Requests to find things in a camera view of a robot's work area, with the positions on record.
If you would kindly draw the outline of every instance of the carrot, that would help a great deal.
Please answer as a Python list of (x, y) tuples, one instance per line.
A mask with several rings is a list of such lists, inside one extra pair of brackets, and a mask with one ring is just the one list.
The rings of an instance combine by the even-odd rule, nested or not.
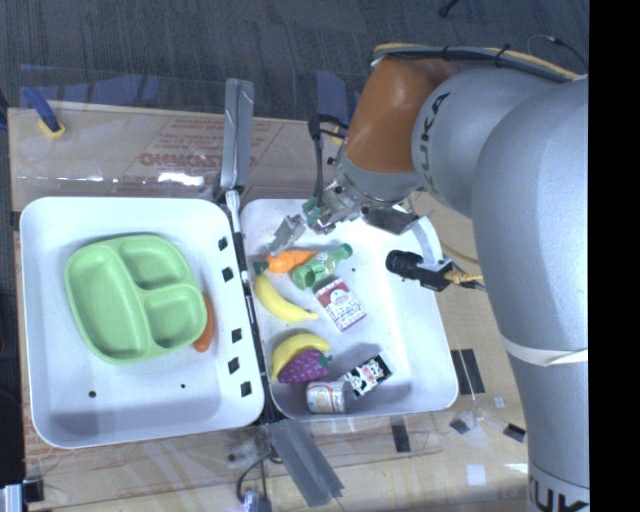
[(207, 307), (207, 324), (205, 325), (204, 331), (200, 335), (200, 337), (193, 342), (193, 348), (195, 348), (198, 352), (206, 352), (211, 345), (211, 342), (213, 341), (213, 306), (211, 305), (209, 297), (207, 297), (204, 292), (202, 293), (202, 297), (204, 298), (204, 304)]
[(293, 270), (299, 265), (302, 265), (313, 258), (318, 251), (310, 251), (306, 249), (289, 249), (288, 251), (282, 251), (275, 258), (270, 254), (267, 255), (265, 261), (256, 261), (253, 264), (253, 268), (256, 274), (261, 274), (265, 270), (274, 272), (276, 274), (284, 274)]

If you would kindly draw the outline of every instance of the tin can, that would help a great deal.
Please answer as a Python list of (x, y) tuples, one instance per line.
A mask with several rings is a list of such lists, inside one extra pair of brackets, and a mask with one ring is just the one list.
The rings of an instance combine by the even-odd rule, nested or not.
[(349, 382), (310, 382), (307, 384), (307, 407), (317, 414), (339, 414), (347, 412)]

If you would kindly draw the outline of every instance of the yellow banana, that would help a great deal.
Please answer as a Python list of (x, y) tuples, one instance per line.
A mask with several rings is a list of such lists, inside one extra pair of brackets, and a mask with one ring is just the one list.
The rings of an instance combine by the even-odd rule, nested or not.
[(295, 334), (278, 345), (271, 354), (271, 380), (278, 380), (278, 374), (296, 356), (311, 349), (326, 352), (331, 345), (320, 336), (309, 332)]
[(282, 297), (264, 274), (256, 277), (254, 289), (258, 300), (267, 311), (285, 322), (293, 323), (318, 318), (318, 313), (310, 313)]

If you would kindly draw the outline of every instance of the copper-colored cylinder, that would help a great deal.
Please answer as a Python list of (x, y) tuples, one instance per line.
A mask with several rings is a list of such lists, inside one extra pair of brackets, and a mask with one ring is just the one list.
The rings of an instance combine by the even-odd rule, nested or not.
[(385, 57), (364, 86), (344, 151), (352, 163), (380, 173), (413, 171), (411, 136), (418, 112), (438, 85), (456, 73), (441, 59)]

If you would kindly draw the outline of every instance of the green plate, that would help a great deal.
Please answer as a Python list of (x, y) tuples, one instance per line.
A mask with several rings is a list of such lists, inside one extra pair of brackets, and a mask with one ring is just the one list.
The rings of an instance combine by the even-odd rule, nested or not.
[(157, 235), (129, 235), (76, 251), (65, 268), (71, 310), (89, 348), (133, 363), (193, 343), (207, 310), (180, 250)]

